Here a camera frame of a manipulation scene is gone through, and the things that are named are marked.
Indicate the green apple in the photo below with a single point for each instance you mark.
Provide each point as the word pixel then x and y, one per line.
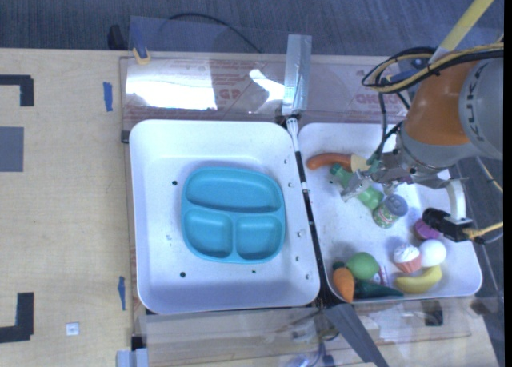
pixel 363 266

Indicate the white plastic tray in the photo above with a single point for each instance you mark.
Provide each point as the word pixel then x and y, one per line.
pixel 160 197
pixel 352 229

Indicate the blue divided plate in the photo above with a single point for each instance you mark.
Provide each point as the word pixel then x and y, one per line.
pixel 233 213

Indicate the yellow wedge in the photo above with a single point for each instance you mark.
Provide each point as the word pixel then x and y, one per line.
pixel 358 162

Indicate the green can grey lid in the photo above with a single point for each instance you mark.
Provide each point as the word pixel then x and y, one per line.
pixel 387 214

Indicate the white and red packet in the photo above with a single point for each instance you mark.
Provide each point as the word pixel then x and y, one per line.
pixel 383 276

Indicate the pink cupcake white frosting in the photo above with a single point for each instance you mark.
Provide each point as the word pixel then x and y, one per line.
pixel 407 258

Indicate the orange carrot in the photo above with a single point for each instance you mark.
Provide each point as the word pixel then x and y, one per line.
pixel 345 283

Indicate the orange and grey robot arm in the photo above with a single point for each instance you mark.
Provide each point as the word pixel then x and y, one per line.
pixel 444 117

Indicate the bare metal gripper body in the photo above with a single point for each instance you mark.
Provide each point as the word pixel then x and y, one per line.
pixel 394 173

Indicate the black cylinder on white bracket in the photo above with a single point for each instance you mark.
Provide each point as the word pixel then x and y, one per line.
pixel 444 223

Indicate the dark green vegetable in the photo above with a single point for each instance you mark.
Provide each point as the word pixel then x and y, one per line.
pixel 374 290

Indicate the yellow banana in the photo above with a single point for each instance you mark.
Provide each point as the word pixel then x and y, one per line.
pixel 418 282

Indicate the white ball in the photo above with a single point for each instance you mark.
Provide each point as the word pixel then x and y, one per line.
pixel 433 253

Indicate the orange sausage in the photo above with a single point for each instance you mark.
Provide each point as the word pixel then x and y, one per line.
pixel 326 160

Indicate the green bottle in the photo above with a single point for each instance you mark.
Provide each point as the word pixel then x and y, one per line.
pixel 374 196

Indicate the brown cardboard board red print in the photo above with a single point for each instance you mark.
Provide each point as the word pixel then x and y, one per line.
pixel 240 81

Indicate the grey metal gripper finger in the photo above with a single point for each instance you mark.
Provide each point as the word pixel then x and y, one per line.
pixel 354 188
pixel 391 188

